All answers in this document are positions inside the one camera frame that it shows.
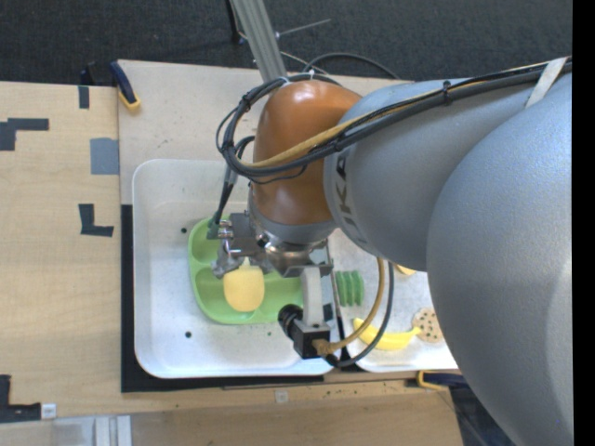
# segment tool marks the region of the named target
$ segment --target banana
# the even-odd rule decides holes
[[[353,329],[359,329],[360,325],[363,323],[364,321],[362,319],[353,319]],[[378,350],[400,350],[401,348],[407,347],[414,335],[419,334],[419,332],[419,327],[413,327],[407,332],[385,332],[382,337],[380,337],[380,341],[376,344],[375,348]],[[360,335],[360,339],[369,345],[376,338],[377,334],[378,329],[373,325],[368,325]]]

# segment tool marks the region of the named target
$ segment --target gray tape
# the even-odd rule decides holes
[[[112,138],[92,138],[91,174],[118,175],[120,173],[120,157],[118,140]]]

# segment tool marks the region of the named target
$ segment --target tan cable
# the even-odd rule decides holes
[[[376,299],[374,300],[374,304],[370,309],[370,313],[365,318],[365,321],[360,327],[353,331],[351,335],[345,337],[343,340],[339,340],[338,342],[328,342],[327,340],[318,339],[314,340],[312,344],[314,348],[316,348],[316,352],[318,355],[326,356],[334,353],[336,350],[340,348],[344,348],[351,342],[353,342],[356,338],[358,338],[362,332],[367,329],[368,325],[372,323],[372,320],[376,317],[378,309],[380,308],[380,304],[382,302],[382,294],[384,293],[384,261],[377,257],[377,264],[378,264],[378,290],[376,294]]]

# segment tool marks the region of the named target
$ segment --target blue and yellow clamp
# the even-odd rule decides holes
[[[126,77],[126,73],[117,61],[112,61],[110,63],[110,72],[118,84],[118,97],[128,109],[135,110],[140,106],[140,99],[132,89],[132,85]]]

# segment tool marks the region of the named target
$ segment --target green divided plate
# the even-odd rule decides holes
[[[198,222],[188,239],[188,259],[192,289],[201,310],[213,321],[225,324],[277,322],[279,310],[287,304],[303,305],[299,278],[282,278],[276,271],[264,276],[264,300],[252,312],[238,312],[225,300],[223,280],[211,271],[220,240],[208,240],[208,221]]]

